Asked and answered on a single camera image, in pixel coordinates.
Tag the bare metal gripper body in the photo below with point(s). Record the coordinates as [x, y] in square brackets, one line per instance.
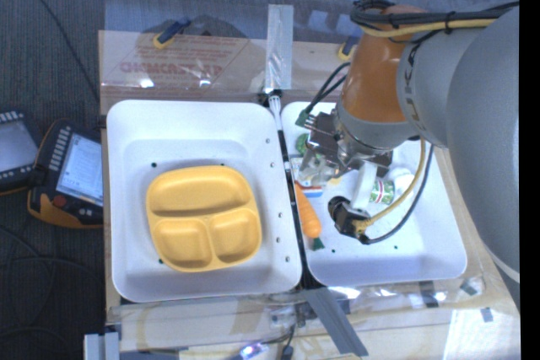
[327, 135]

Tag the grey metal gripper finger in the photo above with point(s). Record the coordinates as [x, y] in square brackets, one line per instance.
[308, 162]
[332, 169]

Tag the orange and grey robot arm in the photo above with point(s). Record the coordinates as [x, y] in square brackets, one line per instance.
[464, 97]

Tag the green round can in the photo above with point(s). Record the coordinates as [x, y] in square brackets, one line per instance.
[301, 143]

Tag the white carton red blue print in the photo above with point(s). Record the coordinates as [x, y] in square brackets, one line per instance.
[313, 191]

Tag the orange carrot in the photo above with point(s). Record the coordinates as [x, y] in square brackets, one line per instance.
[309, 215]

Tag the white bottle green label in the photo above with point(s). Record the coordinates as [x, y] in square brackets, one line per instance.
[386, 194]

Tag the white plastic tray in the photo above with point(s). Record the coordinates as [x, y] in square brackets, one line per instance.
[190, 130]
[379, 257]

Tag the yellow divided plate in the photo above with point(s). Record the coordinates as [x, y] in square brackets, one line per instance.
[202, 219]

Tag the brown cardboard board red print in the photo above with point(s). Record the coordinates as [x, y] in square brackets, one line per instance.
[126, 59]

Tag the black cylinder on white bracket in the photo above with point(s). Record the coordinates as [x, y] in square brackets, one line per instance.
[350, 219]

